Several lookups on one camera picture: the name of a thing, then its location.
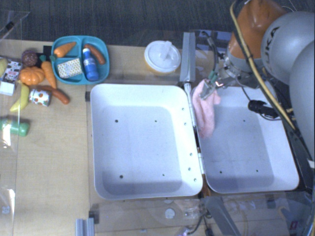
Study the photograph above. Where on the blue bottle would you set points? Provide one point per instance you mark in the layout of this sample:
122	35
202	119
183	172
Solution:
90	66

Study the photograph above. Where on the orange pumpkin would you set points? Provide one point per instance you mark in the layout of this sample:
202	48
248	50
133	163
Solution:
32	75

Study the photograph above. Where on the orange cup with white lid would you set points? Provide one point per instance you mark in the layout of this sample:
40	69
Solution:
162	56

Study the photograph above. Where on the white yellow-patterned carton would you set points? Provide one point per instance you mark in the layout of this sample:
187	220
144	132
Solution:
70	68

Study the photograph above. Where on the orange carrot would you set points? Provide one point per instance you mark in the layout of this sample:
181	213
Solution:
49	72
64	49

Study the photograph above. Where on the blue divided plate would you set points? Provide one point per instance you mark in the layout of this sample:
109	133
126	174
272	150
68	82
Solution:
79	79

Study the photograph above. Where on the dark purple grapes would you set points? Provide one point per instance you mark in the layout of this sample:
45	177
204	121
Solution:
29	57

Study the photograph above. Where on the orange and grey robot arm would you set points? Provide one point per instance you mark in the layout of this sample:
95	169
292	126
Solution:
290	45

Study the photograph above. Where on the green bottle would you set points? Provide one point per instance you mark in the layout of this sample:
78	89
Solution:
17	128

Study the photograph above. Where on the white plastic tray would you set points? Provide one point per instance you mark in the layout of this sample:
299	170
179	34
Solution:
248	146
145	141

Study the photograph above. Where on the pink cloth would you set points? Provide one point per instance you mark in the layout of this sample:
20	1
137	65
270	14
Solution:
205	117

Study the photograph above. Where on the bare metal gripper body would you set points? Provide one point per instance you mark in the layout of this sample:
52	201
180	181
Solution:
227	74

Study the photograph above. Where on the brown sausage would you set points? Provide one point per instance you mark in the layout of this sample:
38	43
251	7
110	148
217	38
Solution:
96	54
60	96

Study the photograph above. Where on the yellow rounded toy food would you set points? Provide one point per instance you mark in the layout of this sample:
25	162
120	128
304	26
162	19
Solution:
2	66

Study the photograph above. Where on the yellow banana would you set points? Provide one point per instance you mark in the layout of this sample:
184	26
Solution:
22	97

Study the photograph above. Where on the black and white milk carton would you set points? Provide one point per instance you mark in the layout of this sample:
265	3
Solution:
11	74

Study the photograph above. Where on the white can with orange print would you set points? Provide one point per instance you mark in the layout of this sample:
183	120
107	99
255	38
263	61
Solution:
40	97

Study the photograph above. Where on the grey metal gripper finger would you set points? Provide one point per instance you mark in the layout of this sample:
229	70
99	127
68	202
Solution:
204	95
211	87

